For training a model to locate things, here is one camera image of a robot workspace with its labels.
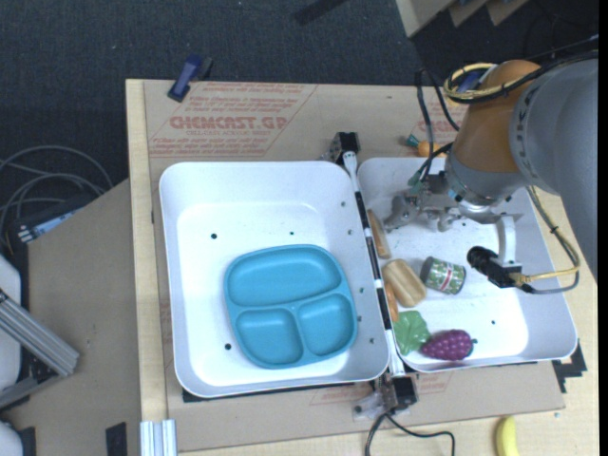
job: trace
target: purple grapes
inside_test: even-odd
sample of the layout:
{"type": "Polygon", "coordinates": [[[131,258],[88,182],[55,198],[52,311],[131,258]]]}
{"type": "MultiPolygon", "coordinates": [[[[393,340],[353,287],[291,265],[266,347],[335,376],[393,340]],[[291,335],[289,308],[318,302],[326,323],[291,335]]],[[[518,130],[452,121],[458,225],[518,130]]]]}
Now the purple grapes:
{"type": "Polygon", "coordinates": [[[420,351],[438,360],[463,360],[473,351],[473,343],[474,340],[465,330],[449,330],[432,336],[420,351]]]}

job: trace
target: can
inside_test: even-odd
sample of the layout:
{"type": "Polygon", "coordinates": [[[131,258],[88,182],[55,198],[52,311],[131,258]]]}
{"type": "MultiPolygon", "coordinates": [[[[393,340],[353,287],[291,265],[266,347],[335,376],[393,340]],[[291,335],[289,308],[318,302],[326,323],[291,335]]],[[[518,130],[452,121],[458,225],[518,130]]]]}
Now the can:
{"type": "Polygon", "coordinates": [[[457,294],[465,285],[466,269],[462,265],[429,256],[422,265],[420,278],[430,289],[457,294]]]}

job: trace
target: green can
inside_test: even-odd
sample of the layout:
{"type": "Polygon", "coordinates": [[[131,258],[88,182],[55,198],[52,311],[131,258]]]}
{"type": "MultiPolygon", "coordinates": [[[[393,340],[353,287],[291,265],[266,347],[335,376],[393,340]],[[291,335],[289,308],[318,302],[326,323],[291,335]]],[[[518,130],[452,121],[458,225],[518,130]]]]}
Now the green can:
{"type": "Polygon", "coordinates": [[[430,289],[457,294],[465,285],[466,269],[462,265],[429,256],[422,265],[420,278],[430,289]]]}

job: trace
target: blue divided dish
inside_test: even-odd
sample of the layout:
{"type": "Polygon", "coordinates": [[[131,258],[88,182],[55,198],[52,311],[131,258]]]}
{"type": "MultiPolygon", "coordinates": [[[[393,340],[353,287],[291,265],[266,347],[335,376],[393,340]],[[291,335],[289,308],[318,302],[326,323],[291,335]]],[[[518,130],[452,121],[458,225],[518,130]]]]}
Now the blue divided dish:
{"type": "Polygon", "coordinates": [[[347,350],[356,310],[337,260],[315,245],[288,245],[238,257],[224,277],[238,343],[267,369],[299,367],[347,350]]]}

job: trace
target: yellow banana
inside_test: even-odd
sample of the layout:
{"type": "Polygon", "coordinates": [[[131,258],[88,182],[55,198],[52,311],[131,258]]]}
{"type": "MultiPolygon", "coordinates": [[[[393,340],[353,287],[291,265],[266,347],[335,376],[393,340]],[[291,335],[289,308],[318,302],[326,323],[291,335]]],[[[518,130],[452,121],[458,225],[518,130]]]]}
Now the yellow banana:
{"type": "Polygon", "coordinates": [[[520,451],[517,449],[516,436],[515,418],[512,415],[508,415],[496,427],[496,450],[498,456],[520,456],[520,451]]]}

